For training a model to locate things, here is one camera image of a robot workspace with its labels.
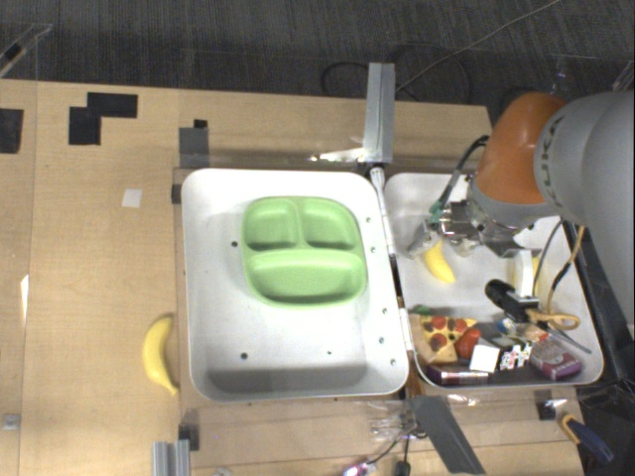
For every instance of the yellow banana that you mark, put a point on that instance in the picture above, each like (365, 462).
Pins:
(440, 266)
(156, 352)

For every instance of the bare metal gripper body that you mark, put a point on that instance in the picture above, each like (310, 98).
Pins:
(466, 223)

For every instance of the white colourful small packet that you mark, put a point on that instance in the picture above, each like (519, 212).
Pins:
(513, 357)

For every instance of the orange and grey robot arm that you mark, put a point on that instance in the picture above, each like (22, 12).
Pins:
(570, 156)

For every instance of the white plastic tray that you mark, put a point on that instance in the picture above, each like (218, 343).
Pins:
(223, 315)
(471, 290)

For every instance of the white cube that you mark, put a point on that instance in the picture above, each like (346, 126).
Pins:
(483, 359)

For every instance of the pizza slice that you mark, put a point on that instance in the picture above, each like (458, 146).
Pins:
(439, 337)

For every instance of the dark purple can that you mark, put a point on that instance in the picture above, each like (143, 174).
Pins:
(456, 376)

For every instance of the brown bread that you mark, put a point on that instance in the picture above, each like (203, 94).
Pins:
(535, 334)

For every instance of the green divided plate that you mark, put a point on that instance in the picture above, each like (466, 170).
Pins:
(302, 275)

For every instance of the purple packet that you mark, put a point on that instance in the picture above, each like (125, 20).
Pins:
(555, 362)

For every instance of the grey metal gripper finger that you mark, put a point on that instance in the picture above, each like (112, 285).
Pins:
(465, 248)
(420, 246)

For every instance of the blue and white bottle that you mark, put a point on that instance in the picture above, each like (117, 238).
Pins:
(507, 325)

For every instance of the green broccoli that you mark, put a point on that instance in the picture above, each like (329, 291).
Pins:
(422, 310)

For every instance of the red sausage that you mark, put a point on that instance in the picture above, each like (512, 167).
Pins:
(469, 342)

